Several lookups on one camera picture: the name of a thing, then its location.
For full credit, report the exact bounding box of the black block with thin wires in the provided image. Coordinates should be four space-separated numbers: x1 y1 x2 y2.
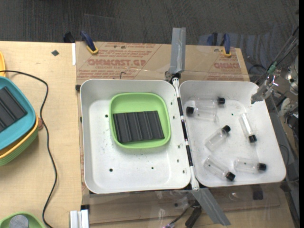
184 206 203 228

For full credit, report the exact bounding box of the thin black and white rod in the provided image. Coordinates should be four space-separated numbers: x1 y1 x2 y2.
171 77 200 191

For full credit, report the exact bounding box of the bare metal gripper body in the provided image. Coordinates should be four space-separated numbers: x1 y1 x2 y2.
270 66 299 96

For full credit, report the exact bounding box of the black ribbed block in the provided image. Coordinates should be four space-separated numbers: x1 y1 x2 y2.
112 110 165 144
0 86 28 133

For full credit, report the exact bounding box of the white plastic tray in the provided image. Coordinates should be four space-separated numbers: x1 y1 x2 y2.
178 80 287 188
79 79 192 195

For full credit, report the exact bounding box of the grey metal cylinder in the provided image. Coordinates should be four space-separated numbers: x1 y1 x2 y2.
9 214 30 228

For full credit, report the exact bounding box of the yellow plate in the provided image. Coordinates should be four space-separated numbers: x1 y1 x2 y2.
0 51 6 78
0 114 39 160

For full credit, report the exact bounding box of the brown cardboard board red print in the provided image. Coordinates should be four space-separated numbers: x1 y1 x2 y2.
75 41 281 224

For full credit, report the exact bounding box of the blue plate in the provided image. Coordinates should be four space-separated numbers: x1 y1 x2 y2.
0 76 37 151

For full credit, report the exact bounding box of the green plate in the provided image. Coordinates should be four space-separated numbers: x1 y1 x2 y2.
0 211 47 228
109 92 172 150
0 126 39 168

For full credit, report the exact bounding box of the clear bottle black cap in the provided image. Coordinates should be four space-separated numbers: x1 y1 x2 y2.
203 155 236 182
194 96 226 109
238 113 258 143
185 106 218 123
233 157 267 174
204 125 232 152

